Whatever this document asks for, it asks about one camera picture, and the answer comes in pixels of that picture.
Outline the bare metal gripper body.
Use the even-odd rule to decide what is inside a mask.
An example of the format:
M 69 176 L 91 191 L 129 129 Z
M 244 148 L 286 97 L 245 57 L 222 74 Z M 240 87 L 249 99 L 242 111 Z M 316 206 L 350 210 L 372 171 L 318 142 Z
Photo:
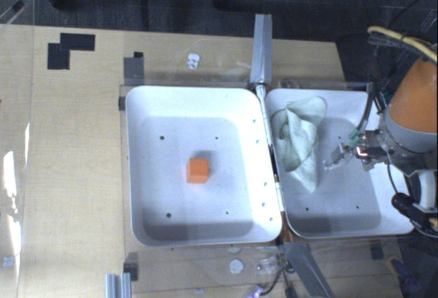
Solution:
M 359 134 L 354 147 L 354 156 L 361 161 L 364 171 L 370 171 L 375 164 L 399 165 L 406 162 L 411 154 L 396 143 L 385 129 L 365 130 Z

